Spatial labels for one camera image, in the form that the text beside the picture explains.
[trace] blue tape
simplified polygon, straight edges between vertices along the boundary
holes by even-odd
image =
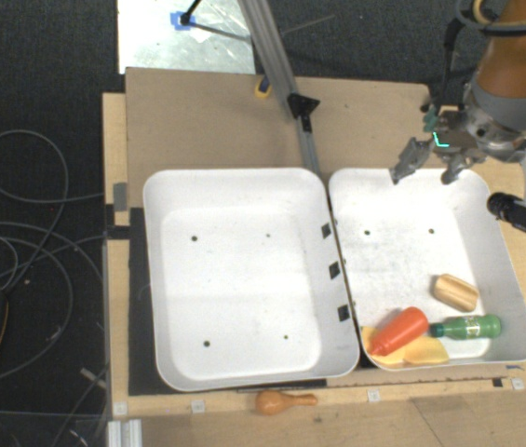
[[[183,14],[184,14],[183,11],[174,11],[169,14],[169,20],[171,21],[171,24],[176,30],[181,31],[181,32],[190,30],[190,25],[182,25],[180,23],[180,18],[182,17]],[[196,24],[196,18],[194,15],[190,16],[190,24],[191,25]]]

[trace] black clamp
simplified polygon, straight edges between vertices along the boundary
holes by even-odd
[[[319,104],[319,100],[313,100],[312,98],[307,98],[298,93],[291,93],[288,96],[288,105],[290,106],[291,114],[295,119],[298,119],[298,117],[300,118],[304,132],[312,132],[310,115],[315,109],[317,109]]]

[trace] robotic arm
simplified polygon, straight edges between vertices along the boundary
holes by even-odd
[[[413,174],[431,153],[447,164],[443,183],[453,183],[463,169],[487,157],[518,162],[525,178],[523,199],[493,194],[487,205],[491,213],[526,232],[526,0],[509,0],[496,22],[483,15],[483,1],[474,0],[468,12],[472,20],[458,2],[457,18],[445,42],[451,55],[454,37],[464,25],[491,36],[478,69],[465,85],[463,104],[458,111],[441,112],[439,102],[430,108],[425,116],[430,139],[412,138],[390,170],[391,178],[398,183]]]

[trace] green bottle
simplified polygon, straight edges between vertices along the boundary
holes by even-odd
[[[452,339],[495,338],[501,333],[501,320],[495,315],[483,317],[459,317],[446,323],[430,325],[435,338],[449,336]]]

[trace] ketchup bottle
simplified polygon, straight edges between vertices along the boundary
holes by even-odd
[[[422,336],[428,330],[426,315],[414,306],[404,309],[374,338],[371,356],[386,356]]]

